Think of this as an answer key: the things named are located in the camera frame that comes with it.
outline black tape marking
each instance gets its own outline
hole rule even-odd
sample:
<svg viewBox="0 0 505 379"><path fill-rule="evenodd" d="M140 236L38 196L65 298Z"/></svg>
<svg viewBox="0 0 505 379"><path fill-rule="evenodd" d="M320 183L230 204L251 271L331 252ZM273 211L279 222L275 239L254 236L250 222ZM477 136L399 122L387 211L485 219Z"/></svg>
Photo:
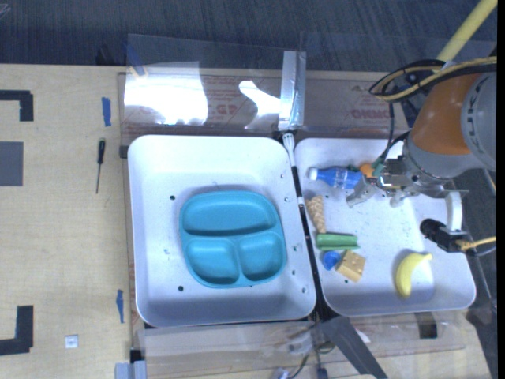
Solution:
<svg viewBox="0 0 505 379"><path fill-rule="evenodd" d="M0 340L0 355L25 354L33 347L33 306L18 306L14 338Z"/></svg>
<svg viewBox="0 0 505 379"><path fill-rule="evenodd" d="M0 141L0 186L23 186L23 142Z"/></svg>
<svg viewBox="0 0 505 379"><path fill-rule="evenodd" d="M20 122L33 122L33 94L29 90L0 90L0 101L19 101Z"/></svg>

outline blue divided plate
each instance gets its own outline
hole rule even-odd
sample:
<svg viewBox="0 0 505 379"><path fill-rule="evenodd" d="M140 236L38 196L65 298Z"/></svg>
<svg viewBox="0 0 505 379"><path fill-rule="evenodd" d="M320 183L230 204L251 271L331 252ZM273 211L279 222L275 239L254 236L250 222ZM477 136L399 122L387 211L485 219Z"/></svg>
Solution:
<svg viewBox="0 0 505 379"><path fill-rule="evenodd" d="M273 280L286 265L279 214L258 193L196 195L181 208L179 231L188 270L208 287L258 285Z"/></svg>

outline white sink basin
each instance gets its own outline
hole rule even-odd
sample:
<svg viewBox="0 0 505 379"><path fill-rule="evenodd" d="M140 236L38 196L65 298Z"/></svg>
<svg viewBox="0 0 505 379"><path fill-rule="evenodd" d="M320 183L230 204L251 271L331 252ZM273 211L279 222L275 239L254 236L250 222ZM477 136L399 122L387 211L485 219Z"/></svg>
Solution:
<svg viewBox="0 0 505 379"><path fill-rule="evenodd" d="M324 268L322 252L314 246L321 287L326 303L344 316L367 316L436 310L465 309L475 299L476 289L468 261L463 253L446 253L419 231L427 218L447 223L443 199L425 195L406 198L398 208L389 198L376 193L352 208L344 191L307 175L310 167L372 163L386 147L385 140L370 139L305 139L295 148L301 191L305 199L324 197L326 228L329 232L357 236L359 249L366 259L363 276L355 283L334 269ZM391 148L390 157L401 154L402 146ZM312 242L316 228L309 221ZM413 273L412 295L398 296L394 275L398 263L409 252L432 253L433 259L419 265Z"/></svg>
<svg viewBox="0 0 505 379"><path fill-rule="evenodd" d="M286 150L263 137L142 136L128 151L137 309L155 327L308 316L316 292ZM250 190L277 209L286 266L251 287L204 286L186 267L179 212L191 197Z"/></svg>

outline yellow pole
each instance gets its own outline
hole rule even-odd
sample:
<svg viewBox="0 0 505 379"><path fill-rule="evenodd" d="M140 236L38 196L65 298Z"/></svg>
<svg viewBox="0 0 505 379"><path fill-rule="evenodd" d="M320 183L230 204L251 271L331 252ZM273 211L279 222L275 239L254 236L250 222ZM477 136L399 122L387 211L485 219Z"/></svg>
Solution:
<svg viewBox="0 0 505 379"><path fill-rule="evenodd" d="M495 9L498 0L480 0L466 20L458 28L447 45L439 53L437 59L450 61L455 58L465 43L482 25L488 15Z"/></svg>

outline wooden board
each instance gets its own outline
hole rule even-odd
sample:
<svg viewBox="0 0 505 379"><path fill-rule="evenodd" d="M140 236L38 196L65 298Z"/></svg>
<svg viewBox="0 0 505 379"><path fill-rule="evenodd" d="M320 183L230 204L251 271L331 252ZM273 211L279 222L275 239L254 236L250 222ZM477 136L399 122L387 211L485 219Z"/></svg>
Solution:
<svg viewBox="0 0 505 379"><path fill-rule="evenodd" d="M114 377L129 359L129 278L117 68L0 66L0 89L30 90L34 122L0 101L0 141L24 142L22 187L0 186L0 338L34 307L34 344L0 356L0 377ZM102 97L112 104L109 127ZM99 193L98 141L107 139ZM123 291L124 323L116 305ZM79 336L77 348L65 337Z"/></svg>

